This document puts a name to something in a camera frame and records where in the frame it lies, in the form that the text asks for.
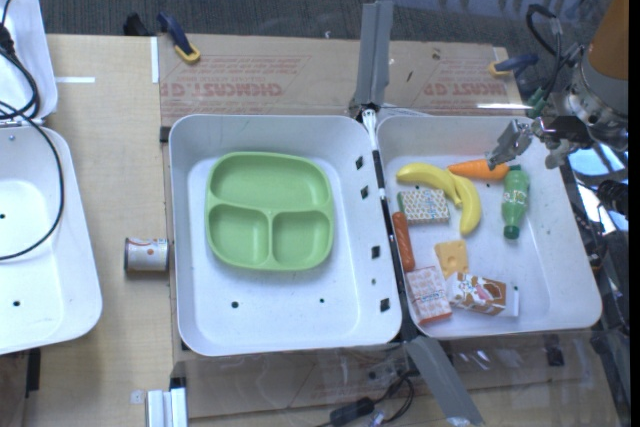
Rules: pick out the brown cardboard board, red print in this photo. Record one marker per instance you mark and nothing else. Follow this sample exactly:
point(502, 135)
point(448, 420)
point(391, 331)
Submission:
point(300, 80)

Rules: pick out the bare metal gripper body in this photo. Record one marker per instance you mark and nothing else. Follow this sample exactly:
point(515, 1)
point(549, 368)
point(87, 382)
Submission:
point(595, 107)

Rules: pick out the brown and white carton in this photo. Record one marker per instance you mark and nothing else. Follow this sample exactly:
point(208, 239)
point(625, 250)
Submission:
point(482, 295)

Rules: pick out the orange sausage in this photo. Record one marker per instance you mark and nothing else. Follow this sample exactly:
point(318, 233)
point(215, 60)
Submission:
point(404, 242)

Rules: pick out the yellow cheese wedge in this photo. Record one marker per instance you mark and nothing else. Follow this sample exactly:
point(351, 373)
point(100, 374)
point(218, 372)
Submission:
point(451, 257)

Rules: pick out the white and orange can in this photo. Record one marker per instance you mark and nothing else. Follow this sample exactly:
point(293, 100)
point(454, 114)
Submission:
point(147, 255)

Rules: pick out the white plastic tray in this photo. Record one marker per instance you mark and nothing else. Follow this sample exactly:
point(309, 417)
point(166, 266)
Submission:
point(550, 265)
point(280, 315)

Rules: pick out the orange and white packet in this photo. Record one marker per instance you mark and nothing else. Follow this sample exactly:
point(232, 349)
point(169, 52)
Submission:
point(429, 296)

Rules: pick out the white carton, orange green pattern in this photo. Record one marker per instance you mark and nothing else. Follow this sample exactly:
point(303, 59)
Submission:
point(425, 206)

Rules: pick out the green bottle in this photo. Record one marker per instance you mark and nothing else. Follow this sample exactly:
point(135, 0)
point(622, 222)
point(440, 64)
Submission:
point(515, 200)

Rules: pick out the yellow banana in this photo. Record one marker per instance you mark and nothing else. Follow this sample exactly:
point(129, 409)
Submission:
point(470, 210)

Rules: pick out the green divided plate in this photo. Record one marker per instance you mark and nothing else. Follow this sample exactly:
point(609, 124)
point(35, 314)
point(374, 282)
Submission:
point(270, 180)

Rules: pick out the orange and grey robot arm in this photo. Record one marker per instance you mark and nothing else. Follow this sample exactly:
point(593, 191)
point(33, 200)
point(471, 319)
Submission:
point(610, 40)

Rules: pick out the black cylinder on white bracket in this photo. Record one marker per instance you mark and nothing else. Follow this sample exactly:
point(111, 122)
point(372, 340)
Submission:
point(615, 195)

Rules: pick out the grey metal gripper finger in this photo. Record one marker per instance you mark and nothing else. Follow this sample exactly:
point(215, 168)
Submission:
point(510, 142)
point(559, 155)

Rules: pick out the orange carrot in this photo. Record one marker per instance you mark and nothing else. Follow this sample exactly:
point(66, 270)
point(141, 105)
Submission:
point(472, 169)

